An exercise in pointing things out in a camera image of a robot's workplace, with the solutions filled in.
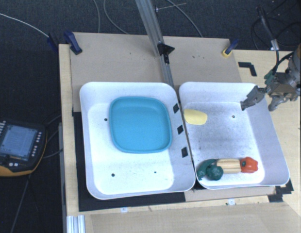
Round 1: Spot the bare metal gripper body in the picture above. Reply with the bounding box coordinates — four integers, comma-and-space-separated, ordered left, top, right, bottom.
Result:
266, 60, 301, 100

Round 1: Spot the white plastic tray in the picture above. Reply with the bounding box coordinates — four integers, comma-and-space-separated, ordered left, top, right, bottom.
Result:
79, 81, 196, 200
178, 81, 290, 190

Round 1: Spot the yellow oval toy food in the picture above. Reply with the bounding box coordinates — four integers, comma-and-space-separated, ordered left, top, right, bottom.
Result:
184, 108, 208, 126

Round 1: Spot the orange toy bell pepper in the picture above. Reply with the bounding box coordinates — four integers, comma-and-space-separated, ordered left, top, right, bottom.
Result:
239, 156, 259, 174

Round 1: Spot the pale wooden toy bread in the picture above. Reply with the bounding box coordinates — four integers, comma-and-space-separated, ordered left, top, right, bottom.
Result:
216, 158, 241, 174

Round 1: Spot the green toy broccoli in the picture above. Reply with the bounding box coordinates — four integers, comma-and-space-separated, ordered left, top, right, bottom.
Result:
205, 165, 224, 181

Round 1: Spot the green curved toy vegetable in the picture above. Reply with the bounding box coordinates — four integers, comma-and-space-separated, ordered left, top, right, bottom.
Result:
196, 158, 217, 181

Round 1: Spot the blue plate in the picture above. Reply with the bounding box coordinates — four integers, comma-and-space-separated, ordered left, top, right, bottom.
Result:
108, 96, 173, 154

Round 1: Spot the brown cardboard board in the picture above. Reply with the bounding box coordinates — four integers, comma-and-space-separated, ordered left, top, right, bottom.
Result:
69, 32, 276, 202

